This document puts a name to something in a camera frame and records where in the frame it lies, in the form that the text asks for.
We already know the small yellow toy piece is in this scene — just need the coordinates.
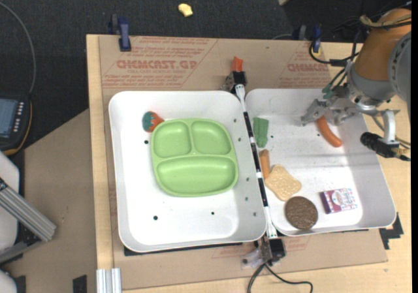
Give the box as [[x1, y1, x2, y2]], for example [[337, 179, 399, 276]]
[[177, 3, 194, 18]]

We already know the brown cardboard board red print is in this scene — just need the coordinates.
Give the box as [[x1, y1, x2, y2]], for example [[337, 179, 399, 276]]
[[97, 35, 389, 291]]

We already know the small orange block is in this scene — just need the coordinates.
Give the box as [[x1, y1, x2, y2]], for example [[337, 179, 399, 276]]
[[231, 55, 246, 72]]

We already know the red and teal strawberry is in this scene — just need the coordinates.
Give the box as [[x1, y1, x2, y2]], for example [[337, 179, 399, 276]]
[[141, 111, 165, 133]]

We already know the brown round biscuit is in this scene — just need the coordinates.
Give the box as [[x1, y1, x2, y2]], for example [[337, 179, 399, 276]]
[[283, 196, 319, 231]]

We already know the thin black and white rod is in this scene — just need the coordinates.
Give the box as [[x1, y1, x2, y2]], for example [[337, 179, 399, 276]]
[[237, 84, 278, 239]]

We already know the purple and white carton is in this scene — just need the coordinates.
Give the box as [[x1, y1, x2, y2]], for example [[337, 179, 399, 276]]
[[319, 187, 359, 215]]

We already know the black cylinder on white bracket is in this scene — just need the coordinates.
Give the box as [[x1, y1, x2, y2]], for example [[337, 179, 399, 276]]
[[360, 109, 401, 159]]

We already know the white plastic tray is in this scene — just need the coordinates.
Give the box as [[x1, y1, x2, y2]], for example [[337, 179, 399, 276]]
[[244, 87, 398, 238], [108, 90, 267, 253]]

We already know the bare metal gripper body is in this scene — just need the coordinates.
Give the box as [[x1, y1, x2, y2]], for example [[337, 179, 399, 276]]
[[326, 85, 382, 119]]

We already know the green divided plate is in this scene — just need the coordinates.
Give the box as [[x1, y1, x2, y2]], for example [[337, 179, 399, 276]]
[[150, 117, 240, 198]]

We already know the tan bread slice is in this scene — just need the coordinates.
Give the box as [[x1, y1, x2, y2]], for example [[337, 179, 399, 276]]
[[264, 164, 302, 202]]

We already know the green toy vegetable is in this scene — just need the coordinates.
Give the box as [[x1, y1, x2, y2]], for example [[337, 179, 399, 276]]
[[252, 117, 270, 149]]

